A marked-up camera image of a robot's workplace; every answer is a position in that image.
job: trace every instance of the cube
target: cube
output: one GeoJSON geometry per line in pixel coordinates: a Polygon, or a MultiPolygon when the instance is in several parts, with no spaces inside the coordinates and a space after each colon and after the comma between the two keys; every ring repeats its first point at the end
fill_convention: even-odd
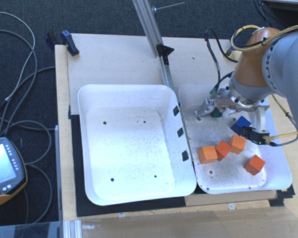
{"type": "Polygon", "coordinates": [[[218,160],[221,161],[224,159],[227,154],[232,150],[232,147],[227,144],[224,140],[222,140],[218,145],[215,147],[215,150],[218,155],[218,160]]]}
{"type": "Polygon", "coordinates": [[[253,157],[245,164],[244,168],[254,176],[262,170],[264,165],[265,161],[254,154],[253,157]]]}
{"type": "Polygon", "coordinates": [[[218,159],[218,155],[214,145],[201,147],[198,150],[198,155],[201,164],[211,163],[214,160],[218,159]]]}
{"type": "Polygon", "coordinates": [[[247,120],[244,116],[240,116],[240,118],[233,124],[233,126],[231,127],[231,129],[240,136],[240,130],[242,129],[242,127],[246,126],[250,126],[251,122],[249,120],[247,120]]]}
{"type": "Polygon", "coordinates": [[[239,154],[245,148],[246,138],[234,134],[228,140],[228,144],[232,147],[231,152],[235,154],[239,154]]]}

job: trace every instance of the black floor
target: black floor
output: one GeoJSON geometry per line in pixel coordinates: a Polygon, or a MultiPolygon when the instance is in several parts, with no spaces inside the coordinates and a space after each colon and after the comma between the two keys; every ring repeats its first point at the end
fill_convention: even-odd
{"type": "MultiPolygon", "coordinates": [[[[162,36],[203,38],[207,28],[211,28],[220,39],[231,38],[241,26],[255,24],[267,26],[267,22],[257,10],[254,0],[150,0],[159,8],[185,2],[182,5],[158,10],[156,19],[162,36]]],[[[262,6],[270,26],[284,29],[298,24],[298,12],[270,9],[262,6]]],[[[54,54],[46,44],[47,33],[54,31],[60,41],[60,33],[69,30],[73,33],[144,35],[131,0],[0,0],[0,11],[11,13],[33,30],[38,69],[54,66],[54,54]]],[[[32,36],[17,19],[0,14],[0,29],[13,31],[25,38],[30,45],[32,36]]],[[[19,37],[0,31],[0,107],[13,91],[30,48],[19,37]]],[[[32,56],[25,68],[23,79],[35,70],[32,56]]],[[[9,102],[6,112],[0,108],[0,117],[5,113],[9,120],[22,96],[30,86],[28,80],[9,102]]],[[[39,218],[49,203],[49,182],[44,175],[31,166],[28,170],[26,196],[23,192],[8,203],[0,206],[0,225],[32,223],[58,220],[58,199],[56,183],[56,156],[53,128],[57,125],[57,102],[55,72],[53,69],[41,72],[33,87],[17,112],[12,123],[33,120],[50,129],[52,145],[48,154],[35,166],[39,167],[51,181],[53,198],[48,211],[39,218]]],[[[31,127],[41,127],[28,123],[31,127]]],[[[49,146],[45,131],[34,131],[11,127],[8,138],[19,148],[25,162],[39,158],[49,146]]]]}

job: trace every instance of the table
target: table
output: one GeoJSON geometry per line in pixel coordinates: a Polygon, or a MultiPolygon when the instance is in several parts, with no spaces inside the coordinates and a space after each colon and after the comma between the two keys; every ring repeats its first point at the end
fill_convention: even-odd
{"type": "MultiPolygon", "coordinates": [[[[73,34],[73,39],[76,47],[81,51],[79,59],[83,61],[83,66],[79,68],[79,71],[70,71],[71,65],[78,57],[71,57],[64,45],[55,46],[62,218],[63,220],[76,220],[117,217],[117,213],[82,218],[76,214],[72,129],[69,113],[78,114],[75,92],[87,83],[116,83],[123,80],[123,83],[127,84],[163,84],[159,69],[160,63],[152,56],[147,39],[143,36],[73,34]],[[88,72],[93,70],[93,67],[101,69],[104,74],[100,76],[94,71],[88,72]],[[145,78],[139,78],[144,71],[150,71],[150,73],[145,78]],[[71,85],[73,77],[77,82],[75,86],[71,85]]],[[[176,93],[185,83],[216,82],[215,65],[204,40],[168,37],[163,38],[163,41],[166,46],[175,48],[174,53],[169,56],[169,63],[176,93]]],[[[225,60],[220,54],[215,40],[210,41],[219,60],[222,74],[234,70],[234,64],[225,60]]],[[[221,43],[224,49],[229,47],[228,40],[221,40],[221,43]]],[[[269,97],[268,102],[277,132],[280,134],[292,131],[291,124],[285,122],[284,113],[272,98],[269,97]]],[[[287,107],[286,100],[281,99],[281,102],[284,107],[287,107]]],[[[285,206],[298,218],[298,141],[283,148],[293,174],[293,187],[296,193],[294,198],[285,199],[284,202],[285,206]]],[[[186,207],[183,208],[128,212],[124,216],[189,213],[197,210],[216,211],[226,210],[228,207],[237,209],[270,207],[268,199],[274,199],[277,196],[275,190],[218,195],[191,194],[185,197],[186,207]]]]}

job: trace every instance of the white tray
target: white tray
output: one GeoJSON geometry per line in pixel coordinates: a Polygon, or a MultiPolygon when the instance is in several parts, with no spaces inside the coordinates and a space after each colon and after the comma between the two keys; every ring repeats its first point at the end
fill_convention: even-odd
{"type": "MultiPolygon", "coordinates": [[[[282,147],[256,145],[247,140],[240,154],[229,153],[221,161],[200,164],[198,150],[202,146],[216,146],[221,140],[235,134],[231,126],[240,116],[244,116],[256,127],[255,113],[240,112],[224,118],[212,118],[210,115],[197,120],[194,111],[199,109],[209,96],[212,84],[186,84],[179,90],[180,104],[186,124],[189,144],[192,151],[197,183],[210,194],[286,189],[292,183],[292,175],[282,147]],[[244,165],[250,157],[257,154],[266,162],[260,173],[253,176],[244,165]]],[[[270,109],[266,111],[266,128],[271,135],[277,135],[270,109]]]]}
{"type": "Polygon", "coordinates": [[[78,92],[85,191],[97,205],[186,196],[196,177],[175,93],[164,85],[78,92]]]}

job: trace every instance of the orange cube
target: orange cube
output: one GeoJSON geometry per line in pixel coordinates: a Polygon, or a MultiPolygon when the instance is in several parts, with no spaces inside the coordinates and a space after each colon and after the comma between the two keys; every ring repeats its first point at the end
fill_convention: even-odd
{"type": "Polygon", "coordinates": [[[203,146],[198,150],[198,155],[201,164],[211,163],[214,160],[218,159],[217,152],[215,150],[215,146],[203,146]]]}
{"type": "Polygon", "coordinates": [[[262,170],[264,165],[265,161],[254,154],[253,157],[248,160],[244,168],[254,176],[262,170]]]}
{"type": "Polygon", "coordinates": [[[239,154],[241,153],[245,148],[246,139],[244,137],[238,136],[234,134],[230,139],[228,140],[228,144],[232,147],[231,152],[239,154]]]}
{"type": "Polygon", "coordinates": [[[229,144],[227,144],[224,140],[222,140],[215,147],[215,150],[216,150],[216,152],[218,154],[218,160],[221,161],[232,150],[232,147],[229,144]]]}

